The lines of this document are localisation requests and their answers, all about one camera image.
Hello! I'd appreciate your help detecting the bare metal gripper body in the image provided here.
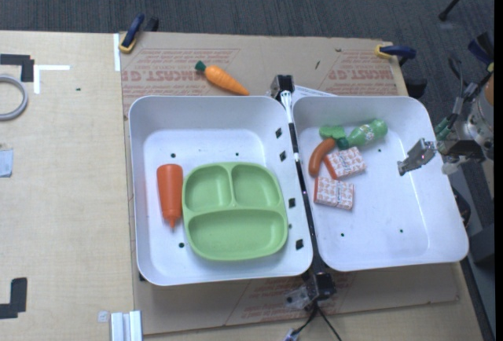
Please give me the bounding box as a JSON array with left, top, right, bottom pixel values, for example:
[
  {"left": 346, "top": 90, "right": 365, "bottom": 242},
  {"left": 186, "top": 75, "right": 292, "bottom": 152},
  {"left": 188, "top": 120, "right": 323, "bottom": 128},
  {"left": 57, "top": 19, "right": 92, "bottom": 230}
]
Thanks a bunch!
[{"left": 435, "top": 117, "right": 495, "bottom": 161}]

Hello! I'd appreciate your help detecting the white plastic tray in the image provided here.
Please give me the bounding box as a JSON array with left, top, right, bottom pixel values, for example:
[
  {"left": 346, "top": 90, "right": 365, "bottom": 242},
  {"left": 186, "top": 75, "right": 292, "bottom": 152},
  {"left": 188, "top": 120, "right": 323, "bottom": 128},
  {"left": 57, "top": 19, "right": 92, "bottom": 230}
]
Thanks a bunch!
[
  {"left": 128, "top": 95, "right": 314, "bottom": 288},
  {"left": 292, "top": 95, "right": 470, "bottom": 273}
]

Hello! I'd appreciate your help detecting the green plastic bottle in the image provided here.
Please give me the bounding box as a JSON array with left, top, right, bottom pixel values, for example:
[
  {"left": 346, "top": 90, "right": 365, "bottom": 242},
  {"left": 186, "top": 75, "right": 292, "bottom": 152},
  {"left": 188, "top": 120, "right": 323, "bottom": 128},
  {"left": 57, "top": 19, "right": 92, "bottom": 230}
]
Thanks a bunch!
[{"left": 336, "top": 118, "right": 389, "bottom": 150}]

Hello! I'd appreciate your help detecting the orange and white carton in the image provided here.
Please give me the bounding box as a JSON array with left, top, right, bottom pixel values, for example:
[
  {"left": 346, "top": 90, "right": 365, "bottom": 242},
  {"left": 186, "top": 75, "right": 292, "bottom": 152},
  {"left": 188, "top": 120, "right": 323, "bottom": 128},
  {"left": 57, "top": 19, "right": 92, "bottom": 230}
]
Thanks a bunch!
[
  {"left": 322, "top": 146, "right": 368, "bottom": 181},
  {"left": 313, "top": 175, "right": 355, "bottom": 211}
]

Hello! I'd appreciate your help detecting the orange toy sausage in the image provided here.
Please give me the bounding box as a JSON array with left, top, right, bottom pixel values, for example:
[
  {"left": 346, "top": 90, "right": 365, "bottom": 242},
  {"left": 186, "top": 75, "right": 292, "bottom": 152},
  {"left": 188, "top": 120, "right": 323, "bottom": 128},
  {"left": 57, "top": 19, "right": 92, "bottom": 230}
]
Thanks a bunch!
[{"left": 308, "top": 137, "right": 338, "bottom": 178}]

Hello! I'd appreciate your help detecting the thin black and white rod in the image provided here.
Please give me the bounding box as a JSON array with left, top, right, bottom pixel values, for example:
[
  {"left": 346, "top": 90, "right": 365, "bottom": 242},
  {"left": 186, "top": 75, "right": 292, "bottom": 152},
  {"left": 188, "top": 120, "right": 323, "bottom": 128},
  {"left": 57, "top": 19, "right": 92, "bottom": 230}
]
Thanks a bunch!
[{"left": 280, "top": 90, "right": 324, "bottom": 278}]

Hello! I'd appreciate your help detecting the white paper sheet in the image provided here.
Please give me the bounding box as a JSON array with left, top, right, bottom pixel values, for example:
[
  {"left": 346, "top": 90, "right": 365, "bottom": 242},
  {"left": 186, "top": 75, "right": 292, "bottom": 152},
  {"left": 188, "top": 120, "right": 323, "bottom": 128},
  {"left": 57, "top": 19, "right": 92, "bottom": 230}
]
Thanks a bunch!
[{"left": 292, "top": 84, "right": 340, "bottom": 98}]

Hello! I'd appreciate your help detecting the green divided plate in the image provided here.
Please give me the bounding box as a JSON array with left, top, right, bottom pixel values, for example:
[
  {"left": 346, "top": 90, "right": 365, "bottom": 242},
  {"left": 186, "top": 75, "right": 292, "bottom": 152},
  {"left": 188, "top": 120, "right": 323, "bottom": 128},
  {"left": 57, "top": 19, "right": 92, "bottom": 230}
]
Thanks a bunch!
[{"left": 182, "top": 161, "right": 290, "bottom": 263}]

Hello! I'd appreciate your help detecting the brown cardboard board, red print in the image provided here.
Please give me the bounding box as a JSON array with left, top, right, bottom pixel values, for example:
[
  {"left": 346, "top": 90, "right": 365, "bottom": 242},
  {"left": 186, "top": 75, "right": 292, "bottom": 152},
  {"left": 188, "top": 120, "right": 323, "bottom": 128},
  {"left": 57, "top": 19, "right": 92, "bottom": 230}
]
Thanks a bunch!
[{"left": 119, "top": 31, "right": 461, "bottom": 336}]

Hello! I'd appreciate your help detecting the orange toy carrot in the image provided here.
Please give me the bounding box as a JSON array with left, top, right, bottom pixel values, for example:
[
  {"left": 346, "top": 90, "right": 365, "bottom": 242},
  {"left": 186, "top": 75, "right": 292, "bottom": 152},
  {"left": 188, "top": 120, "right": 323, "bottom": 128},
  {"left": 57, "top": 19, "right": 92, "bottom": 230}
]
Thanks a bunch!
[{"left": 194, "top": 60, "right": 252, "bottom": 97}]

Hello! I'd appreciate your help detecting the orange squeeze bottle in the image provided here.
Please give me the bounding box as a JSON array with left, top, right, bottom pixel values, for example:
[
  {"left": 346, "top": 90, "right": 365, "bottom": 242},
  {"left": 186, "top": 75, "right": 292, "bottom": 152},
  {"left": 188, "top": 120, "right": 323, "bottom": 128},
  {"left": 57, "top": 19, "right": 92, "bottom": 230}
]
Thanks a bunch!
[{"left": 156, "top": 163, "right": 185, "bottom": 230}]

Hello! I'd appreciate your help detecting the black block with thin wires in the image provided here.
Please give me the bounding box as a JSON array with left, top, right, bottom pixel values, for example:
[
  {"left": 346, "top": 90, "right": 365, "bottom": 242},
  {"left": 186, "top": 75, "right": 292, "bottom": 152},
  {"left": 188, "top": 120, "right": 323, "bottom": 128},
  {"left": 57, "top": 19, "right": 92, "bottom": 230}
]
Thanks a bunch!
[
  {"left": 285, "top": 271, "right": 338, "bottom": 311},
  {"left": 270, "top": 74, "right": 296, "bottom": 99}
]

